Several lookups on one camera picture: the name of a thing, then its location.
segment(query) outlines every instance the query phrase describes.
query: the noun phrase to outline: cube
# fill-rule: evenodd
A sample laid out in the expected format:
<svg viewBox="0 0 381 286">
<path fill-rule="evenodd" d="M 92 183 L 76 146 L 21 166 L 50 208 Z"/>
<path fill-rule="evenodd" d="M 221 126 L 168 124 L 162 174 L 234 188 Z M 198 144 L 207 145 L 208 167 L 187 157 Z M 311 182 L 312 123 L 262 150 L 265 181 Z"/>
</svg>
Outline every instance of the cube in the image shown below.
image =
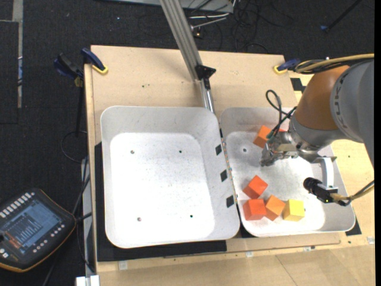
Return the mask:
<svg viewBox="0 0 381 286">
<path fill-rule="evenodd" d="M 266 215 L 263 199 L 249 199 L 243 205 L 246 220 L 260 220 Z"/>
<path fill-rule="evenodd" d="M 264 145 L 267 142 L 266 136 L 271 132 L 271 129 L 267 126 L 262 125 L 259 129 L 257 136 L 255 137 L 253 143 L 261 148 L 264 148 Z"/>
<path fill-rule="evenodd" d="M 283 219 L 298 222 L 305 216 L 304 202 L 302 200 L 289 199 L 283 209 Z"/>
<path fill-rule="evenodd" d="M 277 198 L 274 195 L 271 195 L 265 202 L 266 206 L 266 217 L 274 221 L 277 217 L 282 214 L 283 209 L 285 208 L 285 203 Z"/>
<path fill-rule="evenodd" d="M 251 199 L 257 199 L 268 187 L 268 184 L 263 181 L 258 175 L 251 179 L 249 184 L 243 189 L 243 192 Z"/>
</svg>

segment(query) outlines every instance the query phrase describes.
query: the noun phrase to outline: orange block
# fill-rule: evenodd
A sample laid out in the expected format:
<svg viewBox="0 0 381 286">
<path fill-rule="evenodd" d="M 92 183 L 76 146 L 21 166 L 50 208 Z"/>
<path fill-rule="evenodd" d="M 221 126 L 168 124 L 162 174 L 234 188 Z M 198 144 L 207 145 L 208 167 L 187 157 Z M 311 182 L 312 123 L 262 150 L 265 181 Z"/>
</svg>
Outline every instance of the orange block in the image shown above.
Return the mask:
<svg viewBox="0 0 381 286">
<path fill-rule="evenodd" d="M 265 202 L 267 214 L 266 217 L 272 221 L 282 214 L 285 203 L 274 195 L 271 195 Z"/>
<path fill-rule="evenodd" d="M 250 199 L 243 205 L 246 220 L 260 220 L 266 215 L 263 199 Z"/>
<path fill-rule="evenodd" d="M 267 142 L 266 136 L 270 133 L 271 129 L 267 126 L 262 125 L 260 130 L 257 133 L 253 143 L 261 148 L 264 148 L 264 145 Z"/>
<path fill-rule="evenodd" d="M 251 199 L 257 199 L 267 187 L 268 184 L 256 175 L 251 179 L 248 186 L 243 189 L 243 192 Z"/>
</svg>

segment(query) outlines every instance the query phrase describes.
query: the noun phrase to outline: black floor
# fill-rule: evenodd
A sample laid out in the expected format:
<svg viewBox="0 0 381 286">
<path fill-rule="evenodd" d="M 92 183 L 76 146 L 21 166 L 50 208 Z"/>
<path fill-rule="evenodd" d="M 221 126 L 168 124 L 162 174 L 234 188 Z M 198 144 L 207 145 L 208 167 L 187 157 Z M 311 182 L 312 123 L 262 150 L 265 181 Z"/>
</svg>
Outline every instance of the black floor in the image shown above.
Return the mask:
<svg viewBox="0 0 381 286">
<path fill-rule="evenodd" d="M 362 0 L 329 33 L 320 28 L 355 1 L 241 0 L 234 15 L 206 27 L 196 44 L 200 50 L 282 54 L 301 60 L 374 52 L 374 0 Z M 12 4 L 13 0 L 0 1 L 0 20 L 11 20 Z M 0 100 L 8 101 L 5 107 L 15 111 L 14 91 L 1 92 L 5 83 L 10 84 L 3 88 L 7 91 L 16 90 L 18 84 L 14 46 L 18 36 L 12 24 L 7 32 L 0 25 L 0 48 L 10 52 L 9 58 L 0 54 L 1 68 L 8 69 L 6 78 L 0 76 Z M 0 116 L 0 121 L 12 116 L 0 122 L 0 200 L 39 187 L 71 210 L 80 192 L 80 165 L 62 153 L 60 143 L 75 130 L 79 90 L 58 75 L 54 59 L 64 52 L 81 65 L 80 50 L 94 44 L 177 48 L 176 42 L 160 7 L 93 0 L 24 0 L 23 35 L 22 106 L 16 118 Z M 81 130 L 85 130 L 84 115 L 83 120 Z M 65 146 L 74 158 L 86 154 L 84 136 L 71 137 Z M 0 285 L 42 285 L 53 259 L 27 273 L 0 270 Z M 73 285 L 75 277 L 84 274 L 73 236 L 65 243 L 48 285 Z"/>
</svg>

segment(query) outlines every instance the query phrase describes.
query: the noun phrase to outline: black bracket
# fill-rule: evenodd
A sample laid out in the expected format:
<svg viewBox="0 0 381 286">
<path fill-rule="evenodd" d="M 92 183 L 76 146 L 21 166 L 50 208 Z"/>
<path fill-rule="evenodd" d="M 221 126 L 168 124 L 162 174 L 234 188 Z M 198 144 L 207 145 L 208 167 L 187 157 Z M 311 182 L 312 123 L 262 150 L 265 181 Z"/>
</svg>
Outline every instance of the black bracket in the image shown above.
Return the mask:
<svg viewBox="0 0 381 286">
<path fill-rule="evenodd" d="M 196 70 L 198 79 L 204 80 L 204 85 L 205 85 L 206 90 L 210 90 L 209 78 L 216 72 L 216 69 L 198 64 L 195 67 L 195 70 Z"/>
</svg>

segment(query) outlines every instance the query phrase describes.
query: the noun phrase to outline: metal pole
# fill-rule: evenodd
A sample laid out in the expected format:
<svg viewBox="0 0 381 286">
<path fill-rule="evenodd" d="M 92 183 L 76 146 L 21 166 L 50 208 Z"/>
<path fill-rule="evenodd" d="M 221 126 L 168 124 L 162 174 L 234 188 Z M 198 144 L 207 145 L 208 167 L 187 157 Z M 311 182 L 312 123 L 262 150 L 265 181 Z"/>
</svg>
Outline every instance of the metal pole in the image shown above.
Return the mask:
<svg viewBox="0 0 381 286">
<path fill-rule="evenodd" d="M 192 35 L 191 27 L 185 17 L 179 0 L 160 0 L 160 4 L 167 17 L 180 52 L 183 55 L 190 76 L 194 81 L 197 81 L 200 84 L 204 107 L 215 113 L 211 91 L 205 87 L 204 80 L 198 78 L 195 70 L 196 66 L 202 65 L 202 61 Z"/>
</svg>

